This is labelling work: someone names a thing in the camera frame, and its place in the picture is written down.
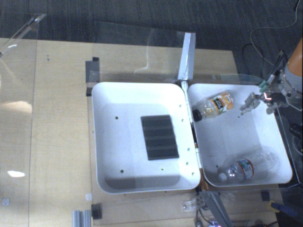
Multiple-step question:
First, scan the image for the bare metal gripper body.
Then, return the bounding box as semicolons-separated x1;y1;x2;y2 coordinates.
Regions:
259;80;303;111

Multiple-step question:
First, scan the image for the orange juice bottle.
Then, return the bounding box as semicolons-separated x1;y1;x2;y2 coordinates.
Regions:
192;92;234;123

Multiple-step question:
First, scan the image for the white plastic tray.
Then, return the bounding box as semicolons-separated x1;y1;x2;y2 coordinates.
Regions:
91;81;202;195
187;83;294;188

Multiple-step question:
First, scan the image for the clear plastic water bottle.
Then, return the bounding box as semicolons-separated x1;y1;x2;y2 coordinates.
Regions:
218;149;279;183

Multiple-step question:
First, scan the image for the black ribbed rectangular block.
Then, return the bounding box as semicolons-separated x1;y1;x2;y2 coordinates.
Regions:
140;114;179;161

